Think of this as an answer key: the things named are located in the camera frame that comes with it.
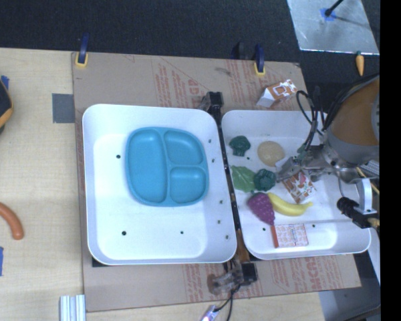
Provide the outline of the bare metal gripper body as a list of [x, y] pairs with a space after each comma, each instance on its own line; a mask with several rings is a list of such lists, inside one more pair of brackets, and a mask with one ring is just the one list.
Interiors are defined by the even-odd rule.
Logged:
[[326, 144], [310, 145], [298, 154], [300, 167], [323, 168], [326, 175], [334, 175], [345, 183], [358, 179], [355, 165], [344, 161], [337, 152]]

